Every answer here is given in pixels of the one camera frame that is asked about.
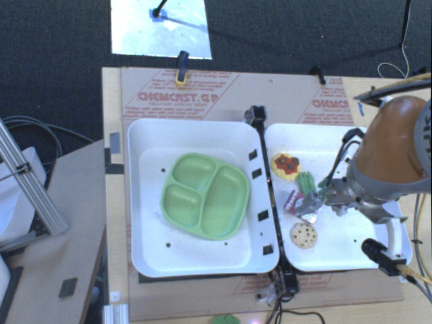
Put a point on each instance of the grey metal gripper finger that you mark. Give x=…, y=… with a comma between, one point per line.
x=308, y=204
x=321, y=196

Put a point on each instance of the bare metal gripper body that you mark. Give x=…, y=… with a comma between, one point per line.
x=351, y=197

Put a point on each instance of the silver foil packet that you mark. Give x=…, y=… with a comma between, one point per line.
x=310, y=218

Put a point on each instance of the pink and white packet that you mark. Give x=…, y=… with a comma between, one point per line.
x=291, y=202

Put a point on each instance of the green toy beans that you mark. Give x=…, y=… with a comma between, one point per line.
x=306, y=183

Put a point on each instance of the tan chocolate chip biscuit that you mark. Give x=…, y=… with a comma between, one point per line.
x=303, y=235

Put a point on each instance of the thin black rod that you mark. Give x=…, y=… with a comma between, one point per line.
x=272, y=197

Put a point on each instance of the yellow and red toy pizza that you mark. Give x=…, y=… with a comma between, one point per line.
x=286, y=166

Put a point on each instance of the white plastic tray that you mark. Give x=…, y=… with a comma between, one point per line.
x=347, y=245
x=189, y=255

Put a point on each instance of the green divided plate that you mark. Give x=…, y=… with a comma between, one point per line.
x=219, y=197

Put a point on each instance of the brown cardboard board red print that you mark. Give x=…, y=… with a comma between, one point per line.
x=270, y=93

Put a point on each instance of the green ribbed toy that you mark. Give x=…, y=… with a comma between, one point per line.
x=226, y=320

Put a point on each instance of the black cylinder on white bracket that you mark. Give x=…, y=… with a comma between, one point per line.
x=381, y=253

